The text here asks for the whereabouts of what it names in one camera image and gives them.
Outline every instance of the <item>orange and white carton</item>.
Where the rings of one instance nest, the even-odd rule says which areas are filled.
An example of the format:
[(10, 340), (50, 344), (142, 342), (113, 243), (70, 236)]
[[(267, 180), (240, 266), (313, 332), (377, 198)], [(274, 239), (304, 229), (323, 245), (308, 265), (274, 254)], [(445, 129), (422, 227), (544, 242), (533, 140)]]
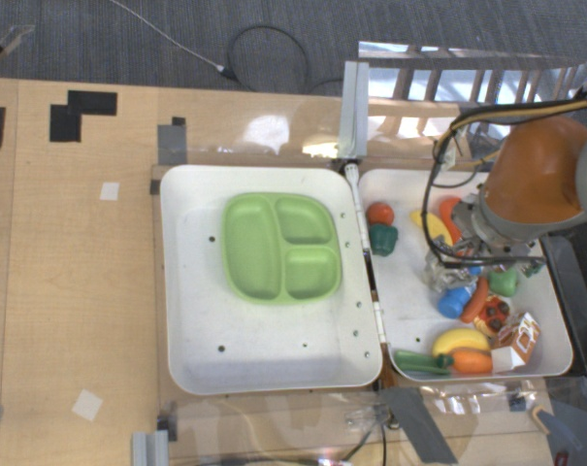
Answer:
[(530, 313), (509, 316), (491, 350), (494, 373), (525, 365), (530, 360), (540, 333), (541, 329)]

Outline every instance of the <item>green plate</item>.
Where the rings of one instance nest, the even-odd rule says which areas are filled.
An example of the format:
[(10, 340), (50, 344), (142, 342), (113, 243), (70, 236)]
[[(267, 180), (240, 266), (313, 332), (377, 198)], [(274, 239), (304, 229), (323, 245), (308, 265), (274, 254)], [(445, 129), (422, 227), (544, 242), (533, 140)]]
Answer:
[(238, 195), (224, 208), (221, 243), (226, 279), (246, 300), (319, 300), (341, 284), (334, 222), (314, 199), (289, 193)]

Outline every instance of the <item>red tomato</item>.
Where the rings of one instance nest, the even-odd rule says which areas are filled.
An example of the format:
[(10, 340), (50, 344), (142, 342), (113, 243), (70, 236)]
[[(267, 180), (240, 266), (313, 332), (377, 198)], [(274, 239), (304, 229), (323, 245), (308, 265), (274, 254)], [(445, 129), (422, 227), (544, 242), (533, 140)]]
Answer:
[(390, 226), (394, 221), (394, 211), (388, 204), (375, 202), (367, 209), (367, 220), (369, 226), (373, 226), (374, 224), (386, 224)]

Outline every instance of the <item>white square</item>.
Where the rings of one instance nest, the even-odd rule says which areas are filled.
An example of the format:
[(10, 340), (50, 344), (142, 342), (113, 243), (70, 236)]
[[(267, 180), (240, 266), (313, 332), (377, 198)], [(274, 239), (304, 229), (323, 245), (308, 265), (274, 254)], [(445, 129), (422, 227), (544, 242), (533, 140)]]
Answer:
[(99, 413), (101, 404), (103, 404), (103, 399), (100, 399), (88, 390), (82, 390), (72, 411), (76, 415), (88, 419), (88, 421), (94, 421), (97, 417), (97, 413)]
[(120, 183), (103, 183), (99, 200), (118, 200)]

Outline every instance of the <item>wooden table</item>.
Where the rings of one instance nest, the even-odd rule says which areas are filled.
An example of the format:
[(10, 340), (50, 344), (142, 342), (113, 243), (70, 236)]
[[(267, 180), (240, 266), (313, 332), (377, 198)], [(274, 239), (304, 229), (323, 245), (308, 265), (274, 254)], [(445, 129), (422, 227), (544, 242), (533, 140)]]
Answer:
[[(83, 116), (81, 143), (51, 143), (49, 106), (66, 104), (69, 89), (116, 92), (117, 114)], [(359, 403), (346, 394), (200, 399), (161, 387), (157, 355), (149, 194), (157, 126), (185, 117), (192, 163), (326, 167), (309, 153), (336, 142), (339, 99), (0, 80), (0, 107), (0, 465), (127, 465), (132, 432), (152, 432), (170, 395), (179, 409), (173, 464), (306, 447), (337, 455), (333, 447), (358, 440), (343, 417)], [(400, 160), (363, 169), (428, 163), (429, 140), (398, 140), (395, 126), (451, 119), (457, 109), (377, 101), (370, 113), (370, 151)], [(119, 183), (117, 200), (100, 199), (103, 183)], [(72, 412), (84, 389), (103, 401), (93, 420)], [(460, 464), (551, 462), (544, 436), (507, 406), (434, 416)], [(389, 464), (418, 464), (403, 432), (388, 439)], [(376, 434), (372, 442), (355, 464), (380, 463)]]

